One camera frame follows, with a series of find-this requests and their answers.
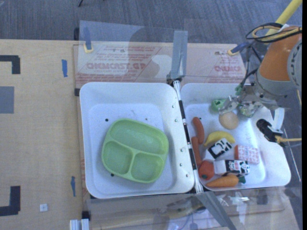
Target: yellow pole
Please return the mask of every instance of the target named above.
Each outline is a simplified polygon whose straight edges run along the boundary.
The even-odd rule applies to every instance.
[[[297,8],[302,4],[303,0],[292,0],[288,7],[283,11],[283,13],[279,16],[276,23],[279,24],[285,24],[290,17],[294,14],[294,12],[297,10]],[[272,33],[276,32],[274,29],[270,29],[266,35],[270,35]]]

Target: toy sausage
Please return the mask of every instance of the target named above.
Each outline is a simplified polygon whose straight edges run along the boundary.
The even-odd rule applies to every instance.
[[[205,140],[205,131],[203,129],[201,120],[198,117],[194,117],[192,120],[196,131],[197,131],[197,138],[198,138],[198,143],[202,144]]]

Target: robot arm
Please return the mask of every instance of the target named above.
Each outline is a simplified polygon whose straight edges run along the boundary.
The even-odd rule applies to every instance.
[[[290,26],[281,31],[284,38],[273,40],[257,71],[254,81],[246,84],[238,95],[229,96],[219,113],[239,108],[241,114],[251,117],[261,106],[270,110],[279,108],[277,101],[287,92],[302,90],[302,28]]]

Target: green divided plate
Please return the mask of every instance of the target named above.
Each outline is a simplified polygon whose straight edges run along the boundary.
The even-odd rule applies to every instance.
[[[132,119],[119,119],[109,128],[102,147],[105,168],[140,183],[157,180],[168,155],[168,139],[159,129]]]

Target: toy banana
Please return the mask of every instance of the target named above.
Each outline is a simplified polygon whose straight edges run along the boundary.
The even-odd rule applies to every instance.
[[[211,143],[215,143],[218,140],[226,138],[230,143],[235,143],[235,138],[226,131],[214,131],[210,133],[206,139],[206,142],[203,144],[205,147],[208,146]]]

